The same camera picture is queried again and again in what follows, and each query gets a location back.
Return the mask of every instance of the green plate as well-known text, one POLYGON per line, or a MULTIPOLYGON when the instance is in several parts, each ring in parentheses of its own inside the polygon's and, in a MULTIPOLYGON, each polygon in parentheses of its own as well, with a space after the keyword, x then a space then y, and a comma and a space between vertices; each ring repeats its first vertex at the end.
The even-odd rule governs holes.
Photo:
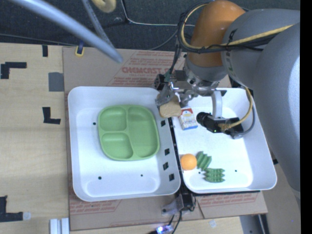
POLYGON ((102 150, 111 159, 141 160, 159 150, 155 117, 143 106, 104 108, 98 115, 98 133, 102 150))

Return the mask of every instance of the cardboard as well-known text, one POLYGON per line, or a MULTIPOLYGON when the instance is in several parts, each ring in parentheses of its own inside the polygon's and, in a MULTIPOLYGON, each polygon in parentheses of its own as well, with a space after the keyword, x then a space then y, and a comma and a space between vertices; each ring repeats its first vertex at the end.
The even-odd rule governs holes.
MULTIPOLYGON (((172 65, 173 52, 118 50, 124 58, 117 64, 94 48, 85 48, 82 57, 75 56, 75 47, 63 48, 66 143, 69 184, 70 229, 87 230, 141 224, 166 224, 171 216, 162 215, 161 207, 171 203, 175 195, 147 198, 84 202, 74 193, 71 171, 71 151, 68 122, 68 93, 78 86, 153 87, 157 74, 164 74, 172 65)), ((181 70, 184 55, 175 69, 181 70)), ((225 77, 219 87, 230 87, 225 77)), ((182 221, 219 218, 267 212, 262 192, 196 197, 196 208, 186 212, 182 221)))

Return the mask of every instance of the white plastic tray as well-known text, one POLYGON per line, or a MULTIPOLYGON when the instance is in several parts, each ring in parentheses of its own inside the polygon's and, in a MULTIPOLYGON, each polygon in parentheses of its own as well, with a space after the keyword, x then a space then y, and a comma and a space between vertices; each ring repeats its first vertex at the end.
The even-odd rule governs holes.
MULTIPOLYGON (((249 107, 245 90, 225 88, 227 93, 222 97, 224 118, 242 118, 249 107)), ((211 97, 196 97, 189 102, 194 116, 200 112, 212 113, 211 97)), ((242 123, 245 130, 252 123, 252 114, 242 123)), ((177 117, 173 118, 178 154, 196 155, 204 151, 212 156, 211 168, 225 170, 221 183, 210 183, 204 180, 204 173, 199 169, 183 171, 185 185, 195 193, 223 193, 254 190, 268 190, 275 186, 277 178, 272 158, 263 130, 256 113, 255 125, 241 139, 232 139, 222 133, 213 134, 198 125, 195 129, 182 130, 177 117)))
POLYGON ((68 95, 73 187, 84 201, 101 201, 174 194, 180 175, 167 119, 155 104, 158 91, 152 88, 77 87, 68 95), (160 149, 149 159, 116 161, 102 151, 99 112, 121 104, 141 105, 156 119, 160 149))

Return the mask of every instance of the orange fruit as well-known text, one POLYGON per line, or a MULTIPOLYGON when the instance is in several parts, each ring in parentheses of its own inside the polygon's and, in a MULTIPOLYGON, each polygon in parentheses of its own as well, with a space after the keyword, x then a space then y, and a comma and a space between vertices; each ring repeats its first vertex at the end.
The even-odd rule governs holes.
POLYGON ((193 154, 185 154, 181 157, 181 167, 183 170, 193 170, 197 166, 197 159, 193 154))

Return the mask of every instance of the wooden table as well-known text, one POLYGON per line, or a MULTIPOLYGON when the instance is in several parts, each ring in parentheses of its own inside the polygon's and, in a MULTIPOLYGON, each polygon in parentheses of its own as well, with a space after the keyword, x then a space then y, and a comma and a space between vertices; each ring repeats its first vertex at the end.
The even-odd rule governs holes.
MULTIPOLYGON (((30 212, 31 219, 0 223, 0 234, 48 234, 49 220, 69 217, 64 92, 49 92, 48 73, 63 73, 62 46, 0 43, 0 63, 27 62, 0 79, 0 196, 8 213, 30 212), (58 124, 43 123, 51 107, 58 124)), ((177 234, 242 234, 239 217, 182 221, 177 234)), ((116 227, 77 234, 146 234, 158 225, 116 227)))

